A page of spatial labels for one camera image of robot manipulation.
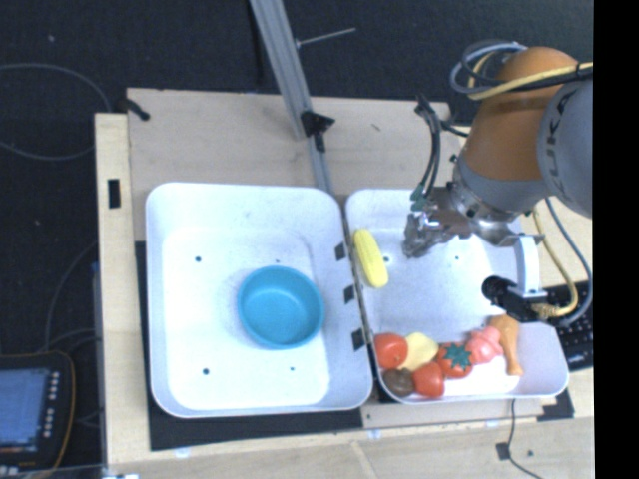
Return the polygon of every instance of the red tomato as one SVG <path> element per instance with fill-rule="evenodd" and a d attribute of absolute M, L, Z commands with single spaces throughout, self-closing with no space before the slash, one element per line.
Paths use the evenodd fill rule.
<path fill-rule="evenodd" d="M 426 397 L 443 395 L 443 371 L 437 362 L 426 362 L 412 373 L 415 392 Z"/>
<path fill-rule="evenodd" d="M 435 360 L 441 366 L 444 376 L 463 378 L 472 371 L 471 354 L 472 350 L 463 342 L 447 342 L 439 347 Z"/>
<path fill-rule="evenodd" d="M 379 333 L 374 338 L 377 363 L 384 369 L 402 365 L 408 356 L 406 339 L 396 333 Z"/>

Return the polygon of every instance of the metal bar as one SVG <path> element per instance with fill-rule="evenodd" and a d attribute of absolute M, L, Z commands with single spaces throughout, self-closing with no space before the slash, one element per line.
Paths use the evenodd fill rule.
<path fill-rule="evenodd" d="M 309 141 L 309 151 L 318 188 L 332 193 L 323 153 L 309 140 L 302 125 L 302 114 L 312 111 L 311 96 L 302 70 L 296 42 L 282 0 L 249 0 L 260 28 L 271 67 L 284 97 L 296 138 Z"/>

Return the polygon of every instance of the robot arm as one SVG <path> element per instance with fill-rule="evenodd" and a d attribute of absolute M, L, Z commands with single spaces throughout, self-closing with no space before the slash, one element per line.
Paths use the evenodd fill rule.
<path fill-rule="evenodd" d="M 514 50 L 496 75 L 500 85 L 468 91 L 483 101 L 452 180 L 445 188 L 413 194 L 417 214 L 408 215 L 402 247 L 407 256 L 419 257 L 438 243 L 472 234 L 513 246 L 518 284 L 509 289 L 535 301 L 544 295 L 535 248 L 543 236 L 522 236 L 510 224 L 550 196 L 592 218 L 592 67 L 586 70 L 551 48 Z"/>

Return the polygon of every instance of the pink toy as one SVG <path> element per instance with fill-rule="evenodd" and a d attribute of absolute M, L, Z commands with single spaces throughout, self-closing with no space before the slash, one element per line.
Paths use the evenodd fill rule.
<path fill-rule="evenodd" d="M 488 363 L 497 355 L 503 354 L 503 348 L 499 344 L 501 332 L 494 326 L 486 326 L 477 331 L 470 332 L 470 339 L 466 344 L 472 363 Z"/>

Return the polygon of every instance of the toy fruit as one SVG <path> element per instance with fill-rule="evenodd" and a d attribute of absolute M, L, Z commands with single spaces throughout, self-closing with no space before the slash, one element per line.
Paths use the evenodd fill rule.
<path fill-rule="evenodd" d="M 381 379 L 386 388 L 397 397 L 406 397 L 415 390 L 412 373 L 408 369 L 387 369 Z"/>
<path fill-rule="evenodd" d="M 463 342 L 447 342 L 437 351 L 436 362 L 447 378 L 463 378 L 472 371 L 470 349 Z"/>
<path fill-rule="evenodd" d="M 412 373 L 415 392 L 426 397 L 441 397 L 444 391 L 444 376 L 437 362 L 427 362 Z"/>
<path fill-rule="evenodd" d="M 497 355 L 503 354 L 499 344 L 501 332 L 494 326 L 486 326 L 470 332 L 470 339 L 466 342 L 466 349 L 470 349 L 470 361 L 474 364 L 488 363 Z"/>
<path fill-rule="evenodd" d="M 523 369 L 517 359 L 517 336 L 519 335 L 519 322 L 508 314 L 492 316 L 488 322 L 501 333 L 499 343 L 503 347 L 506 357 L 506 372 L 510 376 L 522 376 Z"/>
<path fill-rule="evenodd" d="M 408 357 L 400 367 L 410 371 L 414 371 L 420 365 L 432 360 L 439 349 L 439 344 L 435 340 L 418 331 L 407 335 L 406 342 L 408 343 Z"/>
<path fill-rule="evenodd" d="M 395 369 L 408 357 L 406 339 L 396 333 L 379 333 L 374 337 L 375 356 L 379 367 Z"/>

